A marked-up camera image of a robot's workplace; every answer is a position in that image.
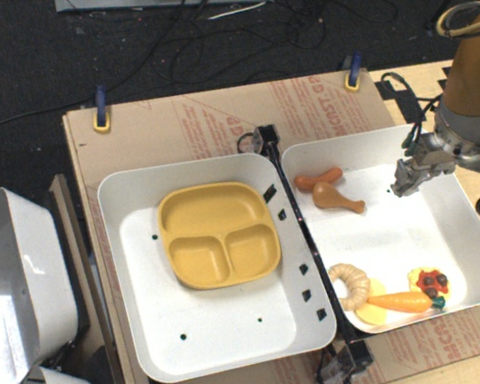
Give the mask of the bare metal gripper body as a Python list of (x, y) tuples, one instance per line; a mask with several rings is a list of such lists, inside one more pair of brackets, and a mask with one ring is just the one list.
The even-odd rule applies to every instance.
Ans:
[(460, 136), (453, 130), (425, 133), (413, 146), (411, 156), (402, 160), (407, 175), (421, 171), (422, 183), (439, 175), (450, 175), (456, 167), (480, 173), (480, 141)]

